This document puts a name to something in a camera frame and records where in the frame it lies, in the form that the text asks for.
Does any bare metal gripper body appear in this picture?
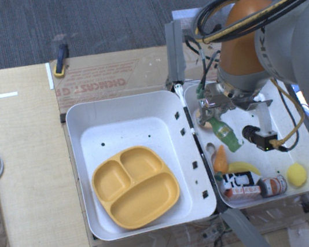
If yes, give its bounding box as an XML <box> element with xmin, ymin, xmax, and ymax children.
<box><xmin>198</xmin><ymin>75</ymin><xmax>259</xmax><ymax>116</ymax></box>

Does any thin black and white rod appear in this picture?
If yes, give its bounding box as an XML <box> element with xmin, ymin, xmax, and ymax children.
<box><xmin>174</xmin><ymin>80</ymin><xmax>216</xmax><ymax>191</ymax></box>

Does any green plastic bottle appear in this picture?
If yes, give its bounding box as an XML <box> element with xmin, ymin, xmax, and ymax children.
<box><xmin>207</xmin><ymin>112</ymin><xmax>246</xmax><ymax>157</ymax></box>

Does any orange carrot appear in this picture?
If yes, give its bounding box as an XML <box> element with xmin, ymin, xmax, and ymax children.
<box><xmin>209</xmin><ymin>144</ymin><xmax>231</xmax><ymax>183</ymax></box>

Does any yellow banana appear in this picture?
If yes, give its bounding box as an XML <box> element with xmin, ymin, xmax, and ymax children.
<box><xmin>226</xmin><ymin>157</ymin><xmax>262</xmax><ymax>182</ymax></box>

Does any black and white carton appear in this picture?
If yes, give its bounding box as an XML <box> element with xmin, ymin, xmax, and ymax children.
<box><xmin>221</xmin><ymin>168</ymin><xmax>263</xmax><ymax>192</ymax></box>

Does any white plastic tray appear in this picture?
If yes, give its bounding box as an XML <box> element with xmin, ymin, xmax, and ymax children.
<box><xmin>181</xmin><ymin>64</ymin><xmax>309</xmax><ymax>216</ymax></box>
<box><xmin>62</xmin><ymin>83</ymin><xmax>222</xmax><ymax>246</ymax></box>

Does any brown cardboard board red print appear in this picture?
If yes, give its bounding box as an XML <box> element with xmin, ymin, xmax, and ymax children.
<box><xmin>49</xmin><ymin>18</ymin><xmax>309</xmax><ymax>247</ymax></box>

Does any orange and white carton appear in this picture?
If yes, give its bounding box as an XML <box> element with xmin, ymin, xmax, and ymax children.
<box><xmin>223</xmin><ymin>182</ymin><xmax>263</xmax><ymax>204</ymax></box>

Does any orange and white can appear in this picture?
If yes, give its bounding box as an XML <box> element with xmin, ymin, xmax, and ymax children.
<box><xmin>255</xmin><ymin>172</ymin><xmax>289</xmax><ymax>200</ymax></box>

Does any yellow divided plate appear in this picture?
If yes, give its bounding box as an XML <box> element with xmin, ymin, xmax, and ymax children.
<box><xmin>86</xmin><ymin>139</ymin><xmax>187</xmax><ymax>236</ymax></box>

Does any yellow lemon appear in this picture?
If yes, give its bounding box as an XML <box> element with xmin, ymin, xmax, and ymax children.
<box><xmin>285</xmin><ymin>161</ymin><xmax>309</xmax><ymax>190</ymax></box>

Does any black cylinder on white bracket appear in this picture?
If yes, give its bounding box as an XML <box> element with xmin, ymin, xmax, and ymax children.
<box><xmin>235</xmin><ymin>91</ymin><xmax>281</xmax><ymax>156</ymax></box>

